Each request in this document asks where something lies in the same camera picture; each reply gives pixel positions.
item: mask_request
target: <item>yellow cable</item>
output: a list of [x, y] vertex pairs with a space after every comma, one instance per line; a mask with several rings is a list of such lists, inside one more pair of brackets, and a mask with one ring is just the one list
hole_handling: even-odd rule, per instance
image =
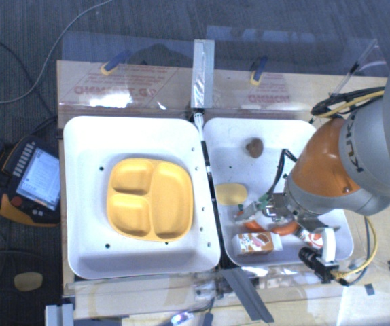
[[316, 117], [317, 118], [327, 118], [329, 116], [334, 115], [335, 113], [338, 113], [339, 111], [341, 111], [347, 107], [350, 107], [354, 104], [360, 103], [360, 102], [365, 101], [367, 99], [375, 98], [377, 96], [382, 96], [383, 94], [384, 94], [384, 91], [379, 90], [378, 92], [375, 92], [375, 93], [367, 94], [365, 96], [360, 96], [359, 98], [353, 99], [352, 101], [349, 101], [349, 102], [335, 108], [334, 110], [322, 113], [321, 115], [316, 115]]
[[372, 222], [367, 216], [366, 216], [366, 220], [370, 226], [370, 229], [372, 230], [373, 238], [374, 238], [374, 246], [373, 246], [372, 254], [369, 256], [367, 260], [365, 260], [365, 262], [363, 262], [362, 265], [360, 265], [356, 269], [349, 270], [348, 272], [332, 271], [331, 274], [334, 276], [336, 280], [346, 278], [347, 276], [354, 273], [361, 272], [365, 267], [367, 267], [370, 264], [370, 262], [373, 261], [374, 257], [376, 256], [376, 252], [378, 251], [378, 236], [376, 235], [376, 230], [374, 229]]

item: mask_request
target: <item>white cable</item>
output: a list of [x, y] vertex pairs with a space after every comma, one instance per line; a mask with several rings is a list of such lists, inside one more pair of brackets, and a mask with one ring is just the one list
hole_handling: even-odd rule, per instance
[[65, 29], [62, 31], [62, 33], [59, 35], [59, 37], [56, 39], [56, 42], [54, 43], [53, 47], [50, 49], [50, 52], [49, 54], [47, 55], [47, 58], [46, 60], [44, 61], [44, 64], [43, 64], [43, 67], [41, 69], [41, 72], [39, 73], [39, 76], [37, 78], [37, 80], [35, 81], [35, 83], [32, 85], [31, 89], [29, 89], [26, 93], [24, 93], [23, 95], [21, 96], [18, 96], [17, 98], [15, 99], [11, 99], [11, 100], [8, 100], [8, 101], [0, 101], [0, 104], [9, 104], [9, 103], [14, 103], [16, 101], [19, 101], [23, 98], [25, 98], [26, 96], [28, 96], [30, 93], [32, 93], [32, 91], [35, 89], [35, 87], [38, 85], [39, 81], [41, 80], [43, 74], [44, 74], [44, 70], [46, 69], [47, 67], [47, 64], [50, 60], [50, 57], [52, 56], [53, 54], [53, 51], [54, 49], [56, 48], [56, 46], [58, 45], [58, 43], [61, 41], [61, 39], [63, 38], [63, 36], [65, 35], [65, 33], [68, 31], [68, 29], [71, 28], [71, 26], [80, 18], [82, 17], [83, 15], [87, 14], [89, 11], [92, 11], [98, 7], [101, 7], [101, 6], [104, 6], [110, 2], [112, 2], [114, 0], [107, 0], [105, 2], [102, 2], [102, 3], [99, 3], [98, 5], [95, 5], [95, 6], [92, 6], [92, 7], [89, 7], [88, 9], [84, 10], [81, 14], [79, 14], [76, 18], [74, 18], [70, 24], [68, 24]]
[[198, 134], [200, 135], [200, 140], [204, 141], [204, 133], [202, 132], [202, 126], [204, 125], [204, 118], [201, 112], [194, 114], [194, 123], [198, 129]]

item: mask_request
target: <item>yellow divided plate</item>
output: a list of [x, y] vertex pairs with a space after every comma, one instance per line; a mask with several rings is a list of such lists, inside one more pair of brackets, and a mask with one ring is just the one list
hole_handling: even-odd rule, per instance
[[112, 169], [107, 218], [120, 234], [169, 242], [192, 225], [192, 180], [182, 167], [149, 158], [127, 158]]

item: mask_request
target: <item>beige object on floor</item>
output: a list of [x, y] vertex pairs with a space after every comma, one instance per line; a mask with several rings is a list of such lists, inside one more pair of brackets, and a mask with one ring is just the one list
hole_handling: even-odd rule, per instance
[[14, 286], [21, 292], [33, 291], [43, 285], [43, 276], [38, 272], [26, 272], [15, 275]]

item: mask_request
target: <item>blue clip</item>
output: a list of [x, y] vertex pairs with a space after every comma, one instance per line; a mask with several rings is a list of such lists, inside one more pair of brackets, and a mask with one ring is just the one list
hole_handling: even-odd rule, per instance
[[101, 73], [103, 75], [109, 76], [112, 74], [122, 62], [125, 62], [126, 59], [131, 55], [128, 51], [122, 51], [121, 53], [114, 56], [109, 62], [101, 66]]
[[258, 86], [260, 84], [260, 81], [262, 80], [262, 74], [264, 67], [266, 66], [266, 63], [268, 62], [268, 57], [263, 56], [261, 58], [258, 58], [252, 65], [251, 65], [251, 84]]

